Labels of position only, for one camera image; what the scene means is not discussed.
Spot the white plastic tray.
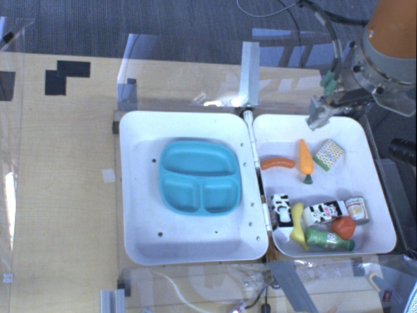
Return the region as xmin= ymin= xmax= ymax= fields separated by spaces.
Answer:
xmin=119 ymin=110 xmax=270 ymax=267
xmin=252 ymin=113 xmax=398 ymax=259

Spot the large cow print carton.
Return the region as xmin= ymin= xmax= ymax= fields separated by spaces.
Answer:
xmin=302 ymin=200 xmax=350 ymax=228

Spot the red tomato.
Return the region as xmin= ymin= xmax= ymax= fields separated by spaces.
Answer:
xmin=332 ymin=215 xmax=357 ymax=241

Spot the black cylinder on white bracket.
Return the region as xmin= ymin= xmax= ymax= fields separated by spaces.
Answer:
xmin=371 ymin=89 xmax=417 ymax=167

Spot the green bottle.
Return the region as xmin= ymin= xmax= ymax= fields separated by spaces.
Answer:
xmin=304 ymin=227 xmax=356 ymax=252

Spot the small white and orange can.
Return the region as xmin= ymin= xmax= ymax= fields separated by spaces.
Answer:
xmin=344 ymin=196 xmax=371 ymax=226

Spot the orange sausage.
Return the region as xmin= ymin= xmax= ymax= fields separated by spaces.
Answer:
xmin=259 ymin=156 xmax=296 ymax=171

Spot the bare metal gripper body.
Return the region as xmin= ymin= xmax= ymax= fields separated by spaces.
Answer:
xmin=324 ymin=40 xmax=417 ymax=112

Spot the yellow banana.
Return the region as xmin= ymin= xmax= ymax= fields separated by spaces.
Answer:
xmin=289 ymin=201 xmax=311 ymax=251

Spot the small cow print carton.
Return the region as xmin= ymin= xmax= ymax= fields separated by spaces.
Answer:
xmin=269 ymin=193 xmax=295 ymax=231

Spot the orange carrot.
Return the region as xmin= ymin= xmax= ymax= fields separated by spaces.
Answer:
xmin=298 ymin=138 xmax=316 ymax=185

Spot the blue divided plate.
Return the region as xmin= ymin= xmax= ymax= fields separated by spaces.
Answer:
xmin=158 ymin=140 xmax=243 ymax=216

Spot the green and white carton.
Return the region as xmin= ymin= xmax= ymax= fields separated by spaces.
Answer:
xmin=313 ymin=139 xmax=346 ymax=172

